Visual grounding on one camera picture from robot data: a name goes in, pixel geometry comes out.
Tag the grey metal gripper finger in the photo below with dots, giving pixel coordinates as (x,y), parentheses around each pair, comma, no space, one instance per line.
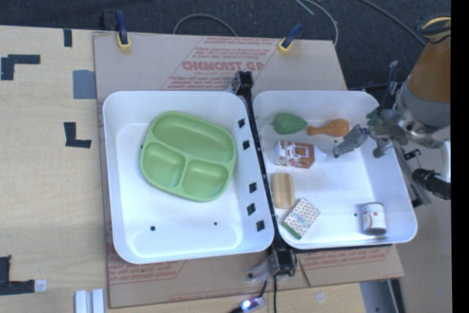
(383,147)
(351,141)

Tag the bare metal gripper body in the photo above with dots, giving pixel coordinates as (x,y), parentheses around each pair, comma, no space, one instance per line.
(410,132)

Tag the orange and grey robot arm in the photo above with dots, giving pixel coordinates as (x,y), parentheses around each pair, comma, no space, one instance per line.
(428,84)

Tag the orange chicken drumstick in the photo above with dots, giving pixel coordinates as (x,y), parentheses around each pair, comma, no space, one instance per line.
(331,127)

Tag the white plastic tray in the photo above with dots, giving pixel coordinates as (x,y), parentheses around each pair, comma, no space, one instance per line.
(340,187)
(176,234)

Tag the white and orange carton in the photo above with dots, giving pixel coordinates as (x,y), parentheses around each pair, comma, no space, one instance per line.
(295,154)

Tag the green broccoli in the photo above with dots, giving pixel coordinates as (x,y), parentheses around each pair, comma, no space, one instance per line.
(287,123)

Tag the small white can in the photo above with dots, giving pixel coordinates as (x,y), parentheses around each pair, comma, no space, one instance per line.
(373,218)

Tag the tan bread slice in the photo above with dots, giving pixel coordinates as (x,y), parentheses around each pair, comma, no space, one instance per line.
(283,190)

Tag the thin black rod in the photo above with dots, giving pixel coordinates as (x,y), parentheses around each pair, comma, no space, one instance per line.
(264,179)

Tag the green divided plate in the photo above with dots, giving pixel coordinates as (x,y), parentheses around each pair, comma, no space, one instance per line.
(187,154)

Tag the brown cardboard board red print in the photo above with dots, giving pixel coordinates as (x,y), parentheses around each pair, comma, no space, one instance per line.
(139,58)

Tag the black cylinder on white bracket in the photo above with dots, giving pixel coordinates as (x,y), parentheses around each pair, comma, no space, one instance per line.
(432,181)

